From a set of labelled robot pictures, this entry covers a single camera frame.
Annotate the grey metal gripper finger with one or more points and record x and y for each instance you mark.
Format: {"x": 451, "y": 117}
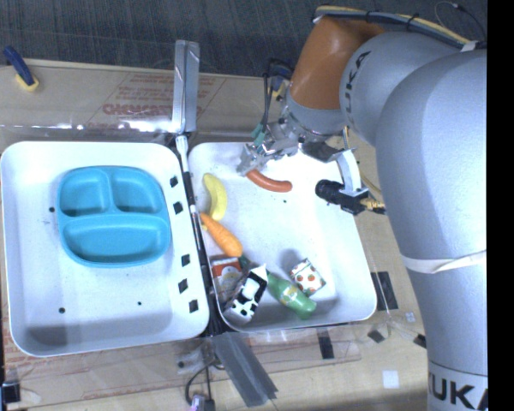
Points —
{"x": 246, "y": 161}
{"x": 264, "y": 156}

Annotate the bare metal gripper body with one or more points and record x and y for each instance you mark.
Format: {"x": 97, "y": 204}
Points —
{"x": 285, "y": 139}

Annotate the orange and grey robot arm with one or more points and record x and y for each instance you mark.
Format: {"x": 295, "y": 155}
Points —
{"x": 428, "y": 152}

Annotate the red sausage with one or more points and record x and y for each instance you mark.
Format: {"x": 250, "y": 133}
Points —
{"x": 270, "y": 182}

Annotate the yellow banana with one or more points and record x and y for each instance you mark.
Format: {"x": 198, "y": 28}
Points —
{"x": 217, "y": 195}

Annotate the thin black and white rod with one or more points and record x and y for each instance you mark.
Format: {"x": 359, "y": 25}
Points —
{"x": 193, "y": 204}

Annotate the orange carrot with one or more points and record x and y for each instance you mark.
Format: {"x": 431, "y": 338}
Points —
{"x": 222, "y": 236}

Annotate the white plastic tray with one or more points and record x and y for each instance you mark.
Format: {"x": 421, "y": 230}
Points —
{"x": 111, "y": 306}
{"x": 291, "y": 229}

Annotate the red and white carton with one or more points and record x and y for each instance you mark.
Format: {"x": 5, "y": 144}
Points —
{"x": 222, "y": 272}

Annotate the white carton with red fruit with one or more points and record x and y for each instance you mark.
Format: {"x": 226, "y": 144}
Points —
{"x": 308, "y": 277}

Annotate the black and white milk carton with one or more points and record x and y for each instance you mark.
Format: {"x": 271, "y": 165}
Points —
{"x": 250, "y": 293}

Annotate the green bottle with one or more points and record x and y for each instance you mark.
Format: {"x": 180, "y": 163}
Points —
{"x": 291, "y": 296}

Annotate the blue divided plate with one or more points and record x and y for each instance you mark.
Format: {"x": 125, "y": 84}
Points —
{"x": 111, "y": 238}

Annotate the brown cardboard board red print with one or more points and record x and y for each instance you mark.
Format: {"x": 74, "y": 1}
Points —
{"x": 68, "y": 97}

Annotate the black cylinder on white bracket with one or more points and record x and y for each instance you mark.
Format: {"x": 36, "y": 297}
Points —
{"x": 336, "y": 193}

